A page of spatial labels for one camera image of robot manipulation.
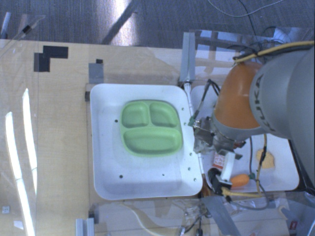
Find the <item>gray carpet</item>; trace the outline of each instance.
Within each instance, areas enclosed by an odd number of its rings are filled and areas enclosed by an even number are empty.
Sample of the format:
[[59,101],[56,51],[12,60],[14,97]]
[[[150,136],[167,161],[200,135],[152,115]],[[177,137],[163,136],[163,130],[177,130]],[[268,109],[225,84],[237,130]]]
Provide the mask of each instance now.
[[[0,1],[1,25],[11,12],[8,38],[21,29],[23,18],[29,22],[35,15],[46,18],[27,39],[40,41],[181,48],[185,31],[253,33],[248,17],[226,16],[207,0]],[[245,14],[237,0],[211,1],[228,13]],[[241,1],[253,11],[277,0]],[[272,36],[273,27],[296,27],[302,28],[301,38],[314,39],[314,15],[315,0],[285,0],[251,15],[251,20],[258,35]]]

